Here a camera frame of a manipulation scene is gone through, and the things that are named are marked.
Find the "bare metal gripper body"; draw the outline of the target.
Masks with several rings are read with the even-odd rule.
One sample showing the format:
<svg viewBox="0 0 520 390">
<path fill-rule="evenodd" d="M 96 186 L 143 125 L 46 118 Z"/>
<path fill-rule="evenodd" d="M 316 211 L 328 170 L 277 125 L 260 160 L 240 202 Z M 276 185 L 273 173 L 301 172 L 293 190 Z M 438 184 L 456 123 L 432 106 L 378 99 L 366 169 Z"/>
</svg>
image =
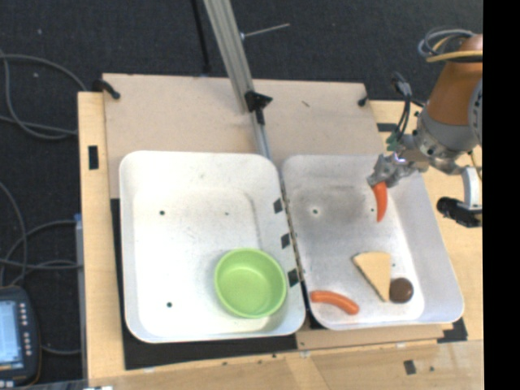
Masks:
<svg viewBox="0 0 520 390">
<path fill-rule="evenodd" d="M 461 155 L 461 152 L 448 149 L 428 133 L 405 135 L 399 144 L 399 159 L 418 171 L 432 167 L 446 175 L 460 175 L 462 167 L 457 160 Z"/>
</svg>

